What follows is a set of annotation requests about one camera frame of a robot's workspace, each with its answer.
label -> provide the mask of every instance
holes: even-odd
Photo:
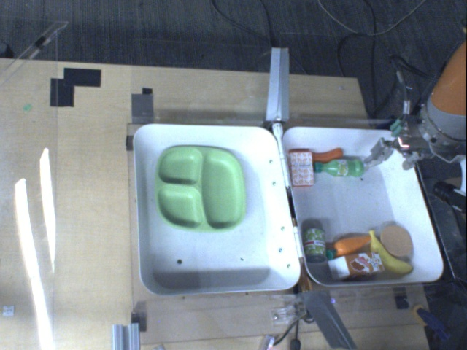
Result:
[[[339,164],[337,166],[338,176],[347,176],[349,174],[349,163],[346,160],[337,160]]]
[[[383,271],[381,257],[378,253],[360,253],[347,256],[350,275],[373,275]]]
[[[313,156],[309,150],[289,151],[290,175],[294,187],[314,184]]]
[[[326,259],[326,243],[323,230],[310,228],[304,234],[304,250],[309,262],[322,262]]]

black cable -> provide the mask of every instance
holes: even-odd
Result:
[[[277,47],[278,44],[277,44],[277,41],[276,39],[274,38],[274,32],[272,30],[272,24],[271,24],[271,18],[269,16],[269,12],[266,8],[266,5],[264,4],[264,1],[263,0],[258,0],[259,3],[261,4],[261,7],[263,8],[263,13],[264,13],[264,16],[266,17],[266,25],[267,25],[267,28],[268,28],[268,34],[267,35],[263,35],[263,34],[260,34],[254,30],[252,30],[251,28],[248,28],[246,27],[245,25],[242,25],[241,23],[235,21],[234,19],[230,18],[229,16],[227,16],[227,14],[223,13],[222,10],[219,8],[219,6],[217,5],[217,1],[216,0],[210,0],[211,1],[211,5],[212,7],[214,8],[214,10],[224,19],[226,20],[227,22],[229,22],[232,26],[234,27],[237,27],[239,30],[243,31],[243,32],[246,32],[247,34],[250,34],[250,35],[253,35],[253,36],[256,36],[258,37],[259,39],[261,39],[263,42],[265,42],[270,48],[273,48],[273,47]],[[260,55],[260,59],[269,54],[271,52],[271,50],[268,50],[266,52],[264,52],[263,54]],[[290,58],[297,64],[297,66],[300,68],[300,70],[304,73],[304,74],[308,74],[308,72],[305,70],[305,68],[303,67],[303,65],[300,63],[300,61],[294,56],[292,55],[290,52],[289,52],[289,56]]]
[[[428,98],[430,97],[431,92],[433,92],[433,88],[436,84],[436,78],[433,78],[425,89],[420,93],[420,97],[418,98],[417,102],[412,107],[412,115],[417,115],[420,110],[422,109],[422,104],[424,104]]]
[[[298,325],[300,324],[300,320],[297,321],[295,325],[295,338],[290,342],[290,350],[300,350],[301,343],[298,339]]]
[[[278,340],[274,340],[274,346],[277,346],[279,345],[281,342],[283,342],[284,338],[287,337],[287,335],[290,333],[290,331],[297,325],[298,322],[300,322],[300,320],[302,320],[305,316],[308,316],[308,313],[306,314],[303,314],[302,316],[298,317],[297,319],[295,319],[290,325],[289,327],[286,329],[286,331],[284,332],[284,334],[282,336],[280,336],[280,338]]]
[[[211,0],[211,5],[214,7],[215,11],[224,20],[227,20],[228,22],[230,22],[231,25],[237,27],[238,29],[240,29],[240,30],[242,30],[242,31],[244,31],[244,32],[246,32],[246,33],[248,33],[250,35],[253,35],[253,36],[256,36],[256,37],[260,38],[261,40],[267,42],[270,47],[274,47],[275,44],[276,44],[276,41],[275,41],[273,33],[272,33],[271,18],[269,17],[268,10],[267,10],[266,5],[264,4],[263,0],[258,0],[258,1],[260,2],[261,6],[263,8],[264,15],[266,16],[266,23],[267,23],[267,26],[268,26],[268,36],[265,36],[263,34],[259,34],[258,32],[252,30],[251,28],[246,27],[245,25],[242,25],[241,23],[238,23],[237,21],[233,20],[232,18],[230,18],[229,16],[224,14],[219,9],[219,6],[217,5],[216,0]]]
[[[370,9],[371,22],[372,22],[372,27],[373,27],[373,34],[368,35],[366,33],[351,33],[351,34],[349,34],[347,36],[344,36],[338,43],[336,54],[337,54],[337,62],[338,62],[338,65],[339,65],[339,71],[341,72],[341,75],[343,77],[345,77],[344,67],[343,67],[342,59],[341,59],[341,52],[342,52],[342,48],[344,47],[344,44],[351,38],[355,38],[355,37],[357,37],[357,38],[358,37],[371,37],[371,58],[370,58],[371,74],[370,74],[370,78],[371,78],[371,94],[373,96],[373,108],[372,108],[372,110],[368,110],[368,107],[366,107],[366,112],[367,112],[367,114],[368,114],[368,116],[370,118],[375,118],[375,117],[377,117],[379,112],[381,110],[383,110],[387,106],[387,104],[389,103],[390,95],[395,90],[394,86],[395,86],[396,82],[398,82],[401,85],[401,90],[402,90],[404,99],[408,98],[407,97],[407,89],[406,89],[405,79],[404,79],[404,76],[403,76],[402,71],[401,71],[402,69],[406,70],[406,71],[409,71],[409,72],[411,72],[411,73],[413,73],[413,74],[415,74],[415,75],[417,75],[419,77],[424,77],[426,79],[431,79],[431,80],[433,80],[433,78],[430,77],[428,74],[426,74],[424,71],[421,71],[418,68],[416,68],[415,66],[409,64],[400,55],[394,55],[394,54],[391,53],[391,51],[389,51],[389,49],[387,48],[385,43],[382,42],[382,40],[378,39],[377,35],[375,35],[376,30],[377,30],[377,21],[376,21],[376,15],[374,14],[374,10],[373,10],[372,5],[370,4],[370,2],[368,0],[361,0],[361,1],[363,1],[363,3]],[[388,60],[389,60],[390,64],[395,69],[395,76],[394,76],[394,80],[393,80],[393,86],[391,87],[390,92],[385,97],[385,99],[381,100],[380,102],[378,102],[378,100],[377,100],[377,86],[376,86],[376,75],[375,75],[375,57],[376,57],[375,52],[376,52],[376,43],[377,42],[379,42],[382,45],[382,47],[385,49],[385,51],[386,51],[386,53],[388,55]]]

white basin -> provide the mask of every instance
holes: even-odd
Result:
[[[233,153],[245,179],[247,210],[230,230],[196,232],[165,223],[155,205],[158,158],[169,147]],[[256,127],[145,125],[134,137],[139,271],[159,295],[284,290],[300,275],[290,209],[274,137]]]
[[[344,156],[363,159],[389,131],[345,128],[291,128],[284,148],[327,152],[337,147]],[[341,282],[331,278],[327,262],[307,263],[313,279],[326,286],[388,285],[435,281],[443,272],[443,260],[434,234],[420,183],[414,169],[402,169],[403,158],[394,152],[389,160],[369,169],[361,178],[314,175],[312,187],[294,187],[293,201],[298,223],[322,227],[326,241],[346,233],[381,230],[388,222],[406,228],[414,243],[409,258],[414,270],[404,276],[378,275],[368,281]]]

food packaging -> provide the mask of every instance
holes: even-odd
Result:
[[[328,263],[334,280],[373,276],[385,270],[381,257],[373,252],[349,254]]]
[[[294,187],[309,187],[314,184],[313,156],[307,149],[289,151],[290,177]]]
[[[398,225],[388,225],[381,232],[381,244],[394,257],[407,257],[414,250],[410,233]]]

wooden table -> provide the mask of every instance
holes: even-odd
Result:
[[[0,61],[0,68],[6,63]],[[50,107],[50,78],[63,77],[66,67],[101,69],[101,87],[76,87],[73,108]],[[250,116],[248,123],[253,123],[264,113],[268,79],[267,74],[258,73],[31,61],[3,84],[0,301],[3,306],[15,306],[15,314],[0,318],[0,347],[39,348],[30,284],[15,223],[15,183],[21,178],[27,181],[55,348],[110,349],[112,325],[129,323],[134,309],[132,279],[137,276],[131,264],[125,144],[131,121],[131,94],[141,93],[143,87],[152,88],[159,121],[207,115],[220,120]],[[290,109],[295,118],[366,117],[358,83],[347,78],[291,76]],[[55,271],[48,262],[40,201],[38,162],[45,147],[50,150],[55,173]],[[359,349],[428,349],[424,329],[409,310],[396,309],[391,289],[339,291],[335,296],[336,308]],[[407,297],[410,305],[427,306],[422,287],[407,288]],[[238,326],[244,319],[239,317],[241,311],[232,310],[225,320]],[[187,340],[186,331],[179,326],[184,312],[170,314],[174,322],[167,328],[173,331],[169,337],[174,342],[164,343],[167,350],[256,350],[262,335],[269,333],[263,328],[271,326],[270,317],[263,318],[264,322],[260,318],[257,324],[250,318],[244,336],[223,338],[228,333],[219,336],[214,330],[217,339],[177,342],[177,338]],[[208,316],[200,313],[196,325],[203,327],[203,320],[209,325]],[[282,330],[278,327],[275,333]],[[300,338],[303,349],[328,348],[315,324],[301,325]],[[143,345],[142,349],[153,349],[155,345]],[[287,347],[285,341],[277,348]]]

